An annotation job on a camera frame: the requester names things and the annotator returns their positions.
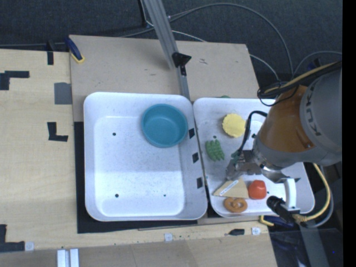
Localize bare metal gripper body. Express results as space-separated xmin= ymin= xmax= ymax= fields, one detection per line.
xmin=235 ymin=150 xmax=280 ymax=178

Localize white plastic tray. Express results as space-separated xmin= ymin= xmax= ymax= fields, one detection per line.
xmin=192 ymin=97 xmax=316 ymax=219
xmin=83 ymin=91 xmax=209 ymax=223

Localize tan triangular bread slice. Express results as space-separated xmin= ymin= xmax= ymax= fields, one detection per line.
xmin=212 ymin=176 xmax=250 ymax=200

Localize red rounded toy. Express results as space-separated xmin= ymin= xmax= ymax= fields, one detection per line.
xmin=248 ymin=179 xmax=268 ymax=201

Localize green grapes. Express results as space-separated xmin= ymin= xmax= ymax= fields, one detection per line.
xmin=205 ymin=139 xmax=226 ymax=162

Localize orange pretzel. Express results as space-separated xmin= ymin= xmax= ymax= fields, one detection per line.
xmin=223 ymin=196 xmax=249 ymax=214

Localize yellow round biscuit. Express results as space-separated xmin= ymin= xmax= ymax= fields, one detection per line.
xmin=221 ymin=113 xmax=248 ymax=139

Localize blue bowl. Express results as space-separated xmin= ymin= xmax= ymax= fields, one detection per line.
xmin=141 ymin=103 xmax=190 ymax=149

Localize brown cardboard board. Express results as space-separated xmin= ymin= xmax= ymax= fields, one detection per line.
xmin=68 ymin=34 xmax=269 ymax=225

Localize black cylinder on white bracket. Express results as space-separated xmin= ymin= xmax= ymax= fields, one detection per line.
xmin=266 ymin=177 xmax=302 ymax=225

